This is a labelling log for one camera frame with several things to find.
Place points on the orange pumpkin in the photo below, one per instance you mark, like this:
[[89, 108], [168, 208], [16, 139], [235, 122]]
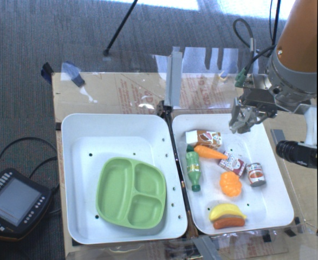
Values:
[[230, 184]]

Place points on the black cylinder on white bracket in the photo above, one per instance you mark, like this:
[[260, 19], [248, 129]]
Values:
[[297, 152]]

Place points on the green divided plate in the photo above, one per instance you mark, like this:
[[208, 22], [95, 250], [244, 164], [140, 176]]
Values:
[[115, 188]]

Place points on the brown sausage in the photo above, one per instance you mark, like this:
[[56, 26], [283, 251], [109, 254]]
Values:
[[229, 223]]

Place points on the white plastic tray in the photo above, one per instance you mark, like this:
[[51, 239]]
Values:
[[261, 199], [115, 134]]

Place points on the brown cardboard board, red print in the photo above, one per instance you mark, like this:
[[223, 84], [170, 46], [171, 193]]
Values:
[[107, 96]]

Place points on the green plastic bottle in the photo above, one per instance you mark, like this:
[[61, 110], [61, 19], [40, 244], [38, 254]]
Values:
[[193, 166]]

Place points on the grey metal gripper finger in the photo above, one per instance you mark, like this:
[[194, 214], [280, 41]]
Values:
[[236, 112], [246, 123]]

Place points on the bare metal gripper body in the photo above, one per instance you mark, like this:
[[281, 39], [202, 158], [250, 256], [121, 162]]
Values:
[[259, 97]]

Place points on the brown and white carton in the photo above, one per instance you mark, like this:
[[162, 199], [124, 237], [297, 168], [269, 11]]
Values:
[[204, 138]]

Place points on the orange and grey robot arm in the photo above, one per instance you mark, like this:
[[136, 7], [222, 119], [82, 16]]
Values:
[[297, 42]]

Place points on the red and white can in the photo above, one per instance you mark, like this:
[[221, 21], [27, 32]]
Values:
[[255, 175]]

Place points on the orange carrot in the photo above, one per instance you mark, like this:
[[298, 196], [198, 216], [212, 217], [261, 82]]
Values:
[[207, 152]]

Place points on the red and white carton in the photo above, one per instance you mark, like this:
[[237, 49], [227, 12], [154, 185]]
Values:
[[233, 164]]

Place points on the thin black rod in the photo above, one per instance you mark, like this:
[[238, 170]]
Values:
[[179, 166]]

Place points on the yellow banana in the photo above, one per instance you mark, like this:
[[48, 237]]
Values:
[[225, 209]]

